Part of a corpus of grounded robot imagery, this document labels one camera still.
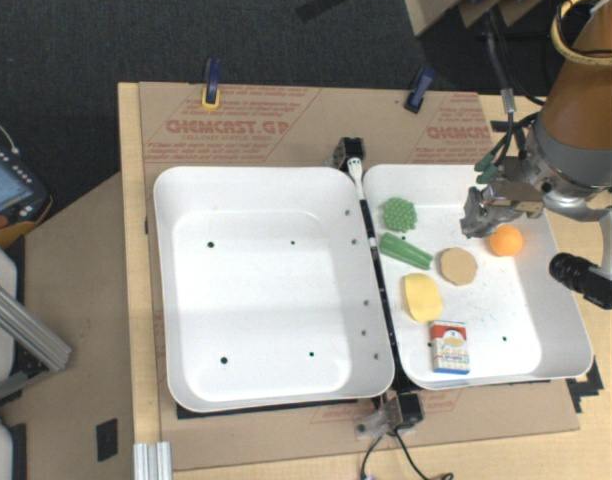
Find brown cardboard board red print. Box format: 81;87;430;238
137;81;583;472

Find green ridged vegetable stick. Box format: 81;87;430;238
378;232;434;271

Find tan round biscuit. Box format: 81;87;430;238
439;246;479;287

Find yellow oval slice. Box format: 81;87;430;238
403;272;444;324

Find green grapes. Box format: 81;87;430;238
382;196;419;233

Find white plastic tray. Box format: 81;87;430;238
361;163;594;391
152;165;397;414

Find red and white carton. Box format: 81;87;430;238
429;319;472;376

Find orange ball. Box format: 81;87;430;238
488;223;525;258

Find black cylinder on white bracket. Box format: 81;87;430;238
548;206;612;311

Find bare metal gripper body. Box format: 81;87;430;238
484;143;612;223

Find thin black and white rod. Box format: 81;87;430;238
346;156;403;385

